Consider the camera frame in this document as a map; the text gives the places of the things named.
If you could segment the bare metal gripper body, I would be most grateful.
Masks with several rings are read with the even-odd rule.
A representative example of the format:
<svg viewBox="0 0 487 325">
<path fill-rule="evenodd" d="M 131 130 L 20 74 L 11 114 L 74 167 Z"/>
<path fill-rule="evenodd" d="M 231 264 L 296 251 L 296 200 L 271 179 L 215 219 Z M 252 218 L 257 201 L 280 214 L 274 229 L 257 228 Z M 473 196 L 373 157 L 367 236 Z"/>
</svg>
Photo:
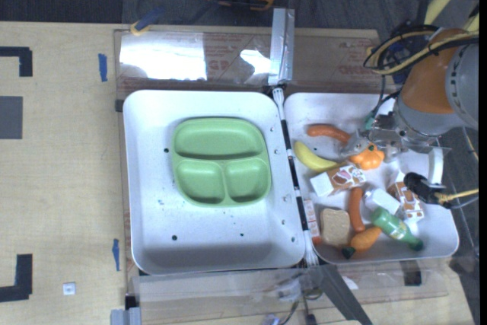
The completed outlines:
<svg viewBox="0 0 487 325">
<path fill-rule="evenodd" d="M 377 146 L 428 153 L 437 136 L 426 135 L 411 127 L 398 113 L 379 114 L 369 132 L 369 139 Z"/>
</svg>

